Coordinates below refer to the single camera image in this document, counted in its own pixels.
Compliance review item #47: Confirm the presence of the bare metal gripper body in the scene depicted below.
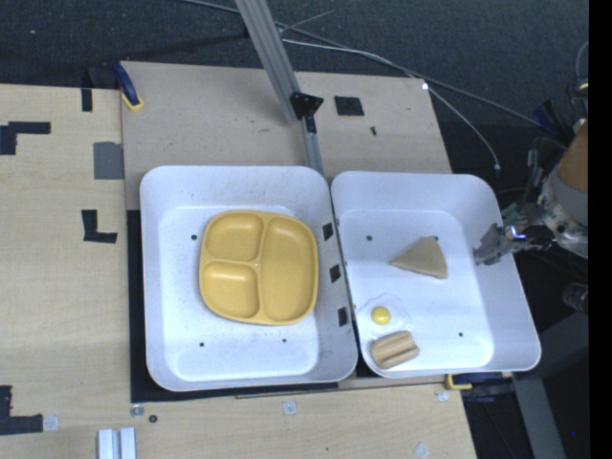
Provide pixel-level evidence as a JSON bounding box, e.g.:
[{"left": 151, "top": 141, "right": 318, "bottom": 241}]
[{"left": 504, "top": 197, "right": 590, "bottom": 260}]

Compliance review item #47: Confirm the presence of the tan triangular bread slice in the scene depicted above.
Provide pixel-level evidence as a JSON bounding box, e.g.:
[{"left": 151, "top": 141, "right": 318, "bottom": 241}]
[{"left": 388, "top": 235, "right": 449, "bottom": 281}]

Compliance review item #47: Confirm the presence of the white plastic tray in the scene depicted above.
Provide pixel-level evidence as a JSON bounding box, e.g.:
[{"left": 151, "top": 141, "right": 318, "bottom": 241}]
[
  {"left": 329, "top": 169, "right": 543, "bottom": 381},
  {"left": 139, "top": 164, "right": 361, "bottom": 393}
]

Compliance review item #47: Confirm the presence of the white and yellow fried egg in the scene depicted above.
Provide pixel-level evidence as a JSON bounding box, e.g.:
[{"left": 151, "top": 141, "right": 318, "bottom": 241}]
[{"left": 356, "top": 293, "right": 414, "bottom": 340}]

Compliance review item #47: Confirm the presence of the tan hot dog bun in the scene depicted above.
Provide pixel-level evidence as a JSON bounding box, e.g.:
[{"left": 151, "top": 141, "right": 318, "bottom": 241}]
[{"left": 368, "top": 330, "right": 421, "bottom": 371}]

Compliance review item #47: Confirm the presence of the yellow divided plate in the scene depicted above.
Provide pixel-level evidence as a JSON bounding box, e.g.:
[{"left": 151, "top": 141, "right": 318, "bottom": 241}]
[{"left": 197, "top": 209, "right": 320, "bottom": 327}]

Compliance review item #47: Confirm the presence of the pale wood board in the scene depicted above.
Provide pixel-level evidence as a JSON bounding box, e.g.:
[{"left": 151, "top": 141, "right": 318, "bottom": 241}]
[{"left": 118, "top": 59, "right": 454, "bottom": 392}]

